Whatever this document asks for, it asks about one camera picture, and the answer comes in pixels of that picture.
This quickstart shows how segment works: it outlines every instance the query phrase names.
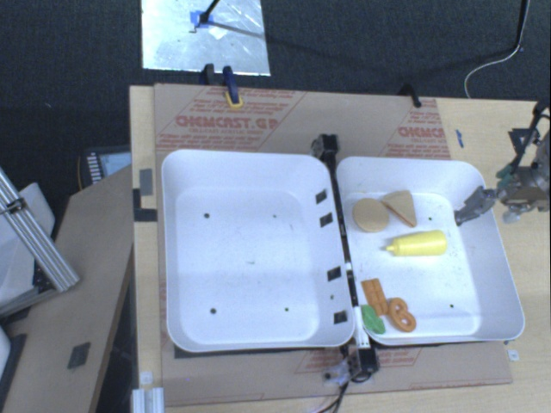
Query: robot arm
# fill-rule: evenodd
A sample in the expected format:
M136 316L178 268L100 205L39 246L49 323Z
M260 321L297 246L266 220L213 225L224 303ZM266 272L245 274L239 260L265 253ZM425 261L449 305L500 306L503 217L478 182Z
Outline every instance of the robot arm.
M508 211L504 214L506 223L516 222L522 213L537 208L540 212L549 211L549 132L542 140L537 131L546 107L534 109L534 118L527 129L514 129L509 132L517 156L497 174L500 179L494 189L478 187L467 200L465 206L455 211L455 222L461 225L488 211L496 201L500 201ZM526 148L537 145L536 156L530 166L519 167Z

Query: tray with toy food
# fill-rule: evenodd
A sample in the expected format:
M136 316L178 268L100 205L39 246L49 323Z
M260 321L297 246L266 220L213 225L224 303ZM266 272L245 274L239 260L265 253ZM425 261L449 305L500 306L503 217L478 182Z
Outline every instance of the tray with toy food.
M178 347L334 347L363 328L397 346L520 335L493 214L455 224L483 183L475 168L348 157L334 174L306 155L165 158L167 326Z
M454 210L484 184L477 169L459 161L348 157L337 178L372 338L408 345L521 334L523 311L493 213L455 223Z

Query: white cable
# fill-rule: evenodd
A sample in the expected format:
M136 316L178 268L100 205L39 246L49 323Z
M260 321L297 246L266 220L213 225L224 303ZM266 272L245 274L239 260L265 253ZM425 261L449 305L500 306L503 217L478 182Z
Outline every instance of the white cable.
M520 35L518 35L518 43L515 46L515 49L513 50L513 52L511 52L509 55L507 55L504 59L497 59L495 61L490 61L489 63L484 63L483 65L480 65L480 66L472 69L467 74L467 76L465 77L465 81L463 81L463 89L465 90L465 95L467 95L467 98L471 97L470 94L468 93L468 80L472 75L474 75L476 72L484 69L485 67L489 67L491 65L498 65L500 63L504 63L505 61L507 61L509 59L512 59L517 54L517 52L520 50L521 43L523 41L524 28L526 26L526 20L528 19L529 7L530 7L530 0L526 0L526 12L524 13L523 25L520 28Z

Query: yellow bottle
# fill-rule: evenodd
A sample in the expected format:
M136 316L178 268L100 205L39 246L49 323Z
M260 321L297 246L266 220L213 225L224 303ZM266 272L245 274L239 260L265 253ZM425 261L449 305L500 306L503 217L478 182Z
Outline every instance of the yellow bottle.
M435 230L396 237L387 246L387 251L393 252L395 256L440 256L447 248L446 236L440 230Z

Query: triangular bread slice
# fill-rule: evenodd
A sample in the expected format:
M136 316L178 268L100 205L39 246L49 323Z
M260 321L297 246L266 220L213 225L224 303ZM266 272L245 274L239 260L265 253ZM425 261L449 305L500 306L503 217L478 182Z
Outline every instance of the triangular bread slice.
M415 215L415 207L413 206L413 197L412 193L408 190L387 194L381 199L381 202L406 225L411 228L417 226L417 216Z

